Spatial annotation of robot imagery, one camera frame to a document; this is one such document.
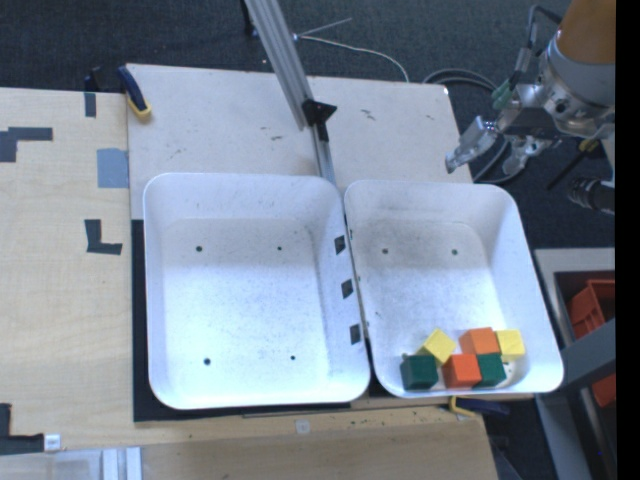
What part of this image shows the pale flat board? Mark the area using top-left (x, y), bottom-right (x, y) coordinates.
top-left (125, 62), bottom-right (534, 411)

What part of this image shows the orange cube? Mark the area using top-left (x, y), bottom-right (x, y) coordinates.
top-left (441, 353), bottom-right (483, 390)
top-left (458, 326), bottom-right (502, 357)

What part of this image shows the yellow cube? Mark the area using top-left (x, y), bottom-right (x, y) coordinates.
top-left (416, 328), bottom-right (458, 367)
top-left (494, 328), bottom-right (527, 364)

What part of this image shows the white plastic tray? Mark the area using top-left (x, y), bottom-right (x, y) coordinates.
top-left (343, 178), bottom-right (566, 400)
top-left (142, 171), bottom-right (373, 412)

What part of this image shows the green cube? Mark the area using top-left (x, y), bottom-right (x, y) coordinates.
top-left (474, 352), bottom-right (508, 389)
top-left (399, 353), bottom-right (440, 392)

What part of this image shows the black cylinder on white bracket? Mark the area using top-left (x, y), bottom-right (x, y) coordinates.
top-left (566, 136), bottom-right (617, 217)

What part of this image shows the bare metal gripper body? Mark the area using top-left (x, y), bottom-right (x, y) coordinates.
top-left (494, 81), bottom-right (616, 142)

